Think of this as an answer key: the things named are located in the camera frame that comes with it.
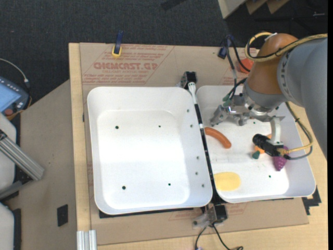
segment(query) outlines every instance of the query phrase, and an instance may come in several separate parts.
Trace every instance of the clamp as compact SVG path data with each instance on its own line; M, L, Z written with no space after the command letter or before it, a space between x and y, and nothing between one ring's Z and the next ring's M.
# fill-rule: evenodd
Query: clamp
M114 57L119 57L121 55L121 40L123 38L124 32L118 31L117 38L116 38L116 44L112 48L112 55Z

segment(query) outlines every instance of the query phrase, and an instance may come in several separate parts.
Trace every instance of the white tray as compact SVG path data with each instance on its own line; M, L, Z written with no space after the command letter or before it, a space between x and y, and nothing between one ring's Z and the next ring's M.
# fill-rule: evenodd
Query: white tray
M197 100L203 125L211 127L209 121L222 103L222 98L231 86L202 86L197 91ZM302 146L295 121L285 104L270 115L285 116L281 121L281 141L289 149ZM315 180L307 158L289 160L281 171L276 171L272 157L261 154L259 159L251 157L254 152L252 138L255 134L270 134L271 125L258 120L248 120L238 126L231 117L213 127L222 132L232 143L225 149L210 136L206 136L213 174L234 172L239 175L241 185L234 191L217 191L219 196L230 203L265 199L309 196L315 191ZM300 156L304 151L291 153Z
M188 91L97 87L87 106L101 211L130 214L210 202L210 175Z

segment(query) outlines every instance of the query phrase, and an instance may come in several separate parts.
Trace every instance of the toy sausage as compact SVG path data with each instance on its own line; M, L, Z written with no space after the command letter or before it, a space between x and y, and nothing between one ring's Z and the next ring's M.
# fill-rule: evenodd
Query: toy sausage
M217 139L225 148L231 147L231 142L228 140L226 136L224 136L221 132L216 129L205 127L204 132L208 136L212 136Z

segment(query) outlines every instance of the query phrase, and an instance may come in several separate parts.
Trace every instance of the cable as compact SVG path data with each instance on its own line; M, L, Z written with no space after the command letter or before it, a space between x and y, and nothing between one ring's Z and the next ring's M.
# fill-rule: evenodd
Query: cable
M234 76L234 86L236 86L236 83L237 83L237 74L236 74L236 70L235 70L235 66L234 66L234 63L230 57L230 52L229 52L229 46L228 46L228 43L226 43L226 46L225 46L225 50L226 50L226 55L227 55L227 58L228 58L228 61L229 61L229 64L230 64L230 67L231 67L231 70L233 72L233 76Z
M256 34L255 36L251 37L248 41L248 43L246 44L245 46L245 55L246 57L249 59L249 60L252 60L252 61L256 61L256 62L264 62L264 61L268 61L268 60L271 60L271 59L274 59L276 57L279 57L281 56L282 54L284 54L285 52L293 49L294 47L296 47L297 45L300 45L302 43L305 43L305 42L308 42L308 41L311 41L311 40L316 40L316 39L321 39L321 38L326 38L328 37L328 34L327 33L323 33L323 34L316 34L316 35L310 35L310 36L307 36L307 37L304 37L302 39L298 39L288 45L286 45L285 47L279 49L278 51L274 52L274 53L271 53L269 55L265 55L265 56L251 56L250 54L250 45L258 38L262 37L262 36L270 36L272 35L272 33L270 32L260 32L258 34Z
M217 236L219 237L221 243L223 244L223 246L224 246L227 250L231 250L231 249L228 248L228 247L225 245L225 243L222 241L222 238L221 238L221 236L220 236L220 233L219 233L219 231L217 230L217 228L215 227L215 222L212 224L212 226L213 226L213 229L215 230ZM240 247L237 248L237 250L243 250L243 249L244 249L244 247L242 247L242 246L240 246Z
M222 238L221 238L221 236L220 236L220 234L219 234L219 232L218 232L218 230L217 230L217 228L215 227L215 223L217 223L217 222L213 222L211 225L207 225L207 226L205 226L202 230L201 230L201 232L198 234L198 236L197 236L197 239L196 239L196 242L195 242L195 250L198 250L199 248L198 248L198 241L199 241L199 238L200 238L200 236L202 235L202 233L205 231L205 229L207 228L207 227L211 227L211 228L213 228L214 230L215 230L215 232L216 232L216 234L217 234L217 236L219 237L219 239L220 239L220 242L223 244L223 246L227 249L227 250L231 250L230 248L228 248L226 245L225 245L225 243L223 242L223 240L222 240ZM243 248L243 246L240 246L240 247L238 247L236 250L243 250L244 248Z
M24 83L25 83L26 87L28 88L28 90L30 89L30 82L29 82L27 76L25 76L25 74L23 73L23 71L18 66L16 66L12 62L10 62L10 61L8 61L6 59L3 59L3 58L0 58L0 61L6 62L6 63L12 65L14 68L16 68L22 74L22 76L24 77Z
M241 84L245 83L245 82L246 82L246 79L247 79L247 78L244 78L244 79L240 80L239 82L237 82L237 83L235 84L235 86L234 86L234 87L231 89L231 91L228 93L228 95L229 95L229 99L232 99L232 98L234 97L237 87L240 86Z
M247 72L250 72L250 70L247 68L247 67L245 67L245 65L242 63L242 61L240 60L240 57L239 57L239 55L238 55L238 51L237 51L237 47L236 47L236 44L235 44L235 42L234 42L234 40L232 39L232 37L230 36L230 35L227 35L226 36L226 39L228 40L230 40L230 42L231 42L231 45L233 46L233 49L234 49L234 51L235 51L235 55L236 55L236 58L237 58L237 60L238 60L238 62L239 62L239 64L247 71Z
M293 149L289 149L289 150L286 150L286 149L281 149L279 150L279 152L283 155L283 157L285 159L289 159L289 160L296 160L296 159L300 159L300 158L303 158L303 157L306 157L308 155L311 154L312 152L312 145L313 145L313 138L312 138L312 135L311 133L309 132L309 130L304 126L304 124L300 121L300 119L296 116L295 112L292 110L292 108L290 107L290 104L289 102L285 102L289 112L291 113L291 115L293 116L295 122L298 123L298 125L300 126L300 128L302 129L302 131L305 133L306 137L308 138L309 140L309 144L305 145L305 146L301 146L301 147L297 147L297 148L293 148ZM302 155L302 156L299 156L299 157L290 157L288 156L287 154L290 154L292 152L296 152L296 151L300 151L300 150L304 150L304 149L307 149L307 148L310 148L310 151L305 154L305 155Z
M207 228L208 226L205 226L202 230L201 230L201 232L198 234L198 237L197 237L197 239L196 239L196 243L195 243L195 245L194 245L194 250L198 250L199 248L198 248L198 241L199 241L199 238L200 238L200 236L202 235L202 233L205 231L205 229Z

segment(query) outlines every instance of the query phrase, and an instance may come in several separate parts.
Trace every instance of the wooden table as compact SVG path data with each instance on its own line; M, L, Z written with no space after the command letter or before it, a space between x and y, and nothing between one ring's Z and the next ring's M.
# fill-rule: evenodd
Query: wooden table
M70 87L72 103L72 126L75 169L76 220L78 231L91 229L89 213L88 179L85 151L85 131L83 122L83 97L81 81L80 45L69 44ZM307 127L310 127L303 108L294 107ZM301 139L306 137L300 132ZM243 246L244 249L328 249L328 212L327 212L327 161L318 143L314 142L313 153L309 157L322 202L311 207L309 224L293 227L259 229L221 234L229 248ZM99 250L126 249L194 249L195 236L143 241L134 243L99 246ZM204 249L223 249L214 234L203 235L199 245Z

